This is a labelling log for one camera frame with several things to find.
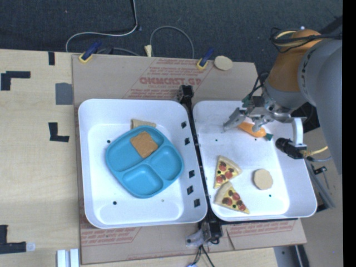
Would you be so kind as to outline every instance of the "black cable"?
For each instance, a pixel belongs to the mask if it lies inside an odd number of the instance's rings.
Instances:
[[[278,28],[272,28],[272,33],[270,40],[275,48],[280,53],[285,53],[293,48],[301,47],[309,42],[315,41],[316,39],[332,38],[332,39],[342,39],[342,33],[339,34],[312,34],[310,36],[290,38],[285,36],[291,36],[293,33],[299,31],[299,29],[285,29],[280,30]],[[288,47],[286,50],[282,51],[279,47]]]
[[[212,261],[210,260],[210,257],[208,256],[207,252],[205,251],[204,246],[202,245],[201,247],[202,247],[202,250],[203,250],[203,252],[205,253],[207,259],[209,260],[211,267],[214,267],[214,264],[213,264]]]
[[[203,244],[199,246],[198,251],[197,251],[197,253],[195,255],[194,261],[192,263],[190,263],[188,266],[194,266],[195,264],[198,263],[198,261],[200,260],[200,257],[201,257],[201,251],[202,250],[203,250],[205,256],[207,257],[211,267],[215,267],[214,264],[212,263],[210,257],[208,256],[207,252],[205,251],[205,248],[204,248]]]
[[[265,78],[265,79],[262,79],[261,77],[262,77],[262,75],[264,75],[264,74],[269,75],[269,72],[268,72],[268,71],[263,71],[263,72],[261,72],[261,73],[257,76],[257,79],[256,79],[256,81],[255,81],[254,87],[252,88],[251,92],[248,94],[249,99],[251,99],[252,95],[253,95],[259,88],[261,88],[261,87],[263,86],[263,84],[264,84],[266,78]]]
[[[220,239],[215,239],[215,240],[210,240],[210,242],[212,243],[212,244],[215,244],[215,245],[217,245],[217,244],[219,244],[220,243]]]

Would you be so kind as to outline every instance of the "black tape marking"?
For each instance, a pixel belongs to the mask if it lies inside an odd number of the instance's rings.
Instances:
[[[187,188],[187,194],[190,195],[190,194],[193,193],[193,192],[194,192],[193,186],[189,186],[189,187]]]
[[[55,53],[53,51],[48,52],[48,65],[55,65],[56,64],[56,59],[55,59]]]
[[[190,170],[190,171],[189,171],[189,178],[194,177],[194,175],[195,175],[194,170]]]
[[[26,252],[26,242],[7,243],[7,225],[0,225],[0,254]]]
[[[0,225],[0,244],[6,243],[7,225]]]
[[[194,207],[200,206],[200,199],[195,199],[194,200]]]
[[[30,78],[30,71],[6,71],[1,73],[0,91],[10,91],[12,78]]]
[[[58,135],[58,123],[57,122],[49,122],[48,127],[50,128],[50,141],[61,141],[61,142],[69,142],[69,136],[59,136]]]
[[[68,83],[56,84],[56,105],[73,104],[73,89]]]
[[[6,76],[5,73],[1,73],[0,91],[10,91],[10,87],[11,87],[11,78]]]

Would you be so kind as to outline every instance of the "toy bread slice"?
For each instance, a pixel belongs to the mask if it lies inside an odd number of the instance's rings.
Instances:
[[[146,131],[132,137],[130,142],[142,158],[150,156],[158,148],[157,143],[155,143],[150,134]]]
[[[250,210],[245,206],[239,193],[236,192],[231,182],[223,184],[218,190],[214,203],[230,210],[241,211],[246,214],[250,213]]]
[[[138,126],[151,126],[151,127],[156,127],[156,123],[154,122],[147,122],[147,121],[142,121],[142,120],[137,120],[135,118],[131,119],[131,128],[135,128]]]
[[[219,188],[222,184],[228,182],[230,179],[240,175],[242,169],[239,165],[228,159],[225,156],[219,156],[215,169],[214,188]]]

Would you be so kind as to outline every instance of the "toy pizza slice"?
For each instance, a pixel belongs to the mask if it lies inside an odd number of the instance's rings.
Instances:
[[[231,182],[223,184],[215,196],[215,204],[226,207],[234,211],[242,211],[249,214],[249,209],[245,206],[239,193],[236,192]]]
[[[232,160],[225,156],[219,156],[215,170],[214,189],[219,188],[222,184],[230,179],[240,175],[242,169]]]

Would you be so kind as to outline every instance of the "wooden table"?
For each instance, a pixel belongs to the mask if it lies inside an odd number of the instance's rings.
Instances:
[[[0,91],[0,225],[7,242],[33,242],[35,251],[0,255],[1,266],[56,266],[56,251],[80,248],[73,105],[56,105],[55,85],[72,83],[70,53],[0,50],[0,73],[30,71]],[[48,123],[69,142],[50,141]],[[273,248],[210,255],[215,266],[277,266]],[[194,256],[92,266],[182,267]],[[199,267],[210,266],[202,255]]]

